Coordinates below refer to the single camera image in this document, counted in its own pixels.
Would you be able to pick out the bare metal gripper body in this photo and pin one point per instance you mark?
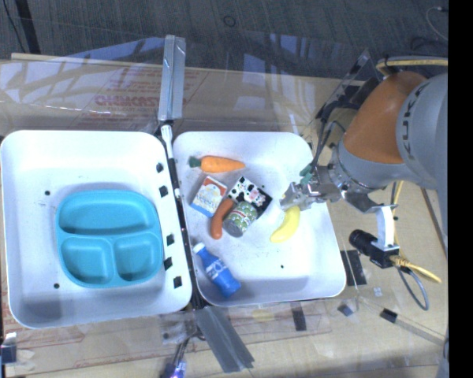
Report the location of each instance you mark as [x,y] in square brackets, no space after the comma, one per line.
[325,185]

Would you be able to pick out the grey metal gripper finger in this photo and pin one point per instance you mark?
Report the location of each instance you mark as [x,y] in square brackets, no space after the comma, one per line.
[290,195]
[305,203]

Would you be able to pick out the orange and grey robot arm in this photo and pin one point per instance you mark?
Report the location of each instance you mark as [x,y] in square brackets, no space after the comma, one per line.
[382,112]

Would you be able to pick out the yellow banana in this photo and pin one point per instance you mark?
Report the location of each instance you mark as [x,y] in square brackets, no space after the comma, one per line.
[287,227]

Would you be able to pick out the black and white cow-print carton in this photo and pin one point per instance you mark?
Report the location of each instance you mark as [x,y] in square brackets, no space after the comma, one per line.
[249,192]

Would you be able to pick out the small can with green peas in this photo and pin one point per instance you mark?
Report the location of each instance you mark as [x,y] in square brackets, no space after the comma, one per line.
[240,219]

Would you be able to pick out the white plastic tray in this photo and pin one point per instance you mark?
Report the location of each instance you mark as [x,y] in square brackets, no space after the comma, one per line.
[299,274]
[31,171]

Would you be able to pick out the orange carrot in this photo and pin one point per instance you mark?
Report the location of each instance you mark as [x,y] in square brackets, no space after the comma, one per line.
[220,164]

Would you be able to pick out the orange sausage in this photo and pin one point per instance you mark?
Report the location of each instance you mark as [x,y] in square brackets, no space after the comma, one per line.
[217,223]

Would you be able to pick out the white orange and blue carton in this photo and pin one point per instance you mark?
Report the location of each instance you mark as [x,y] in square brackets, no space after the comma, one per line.
[207,197]

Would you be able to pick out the blue bottle with white cap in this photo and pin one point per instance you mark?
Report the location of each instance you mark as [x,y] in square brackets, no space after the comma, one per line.
[218,270]

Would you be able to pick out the blue divided plate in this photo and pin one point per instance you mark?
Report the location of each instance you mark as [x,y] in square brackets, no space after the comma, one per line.
[106,211]

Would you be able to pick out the brown cardboard board, red print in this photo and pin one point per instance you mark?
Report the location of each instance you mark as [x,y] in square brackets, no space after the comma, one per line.
[102,93]

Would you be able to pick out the black cylinder on white bracket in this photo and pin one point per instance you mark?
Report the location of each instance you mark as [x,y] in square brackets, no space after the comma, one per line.
[372,246]

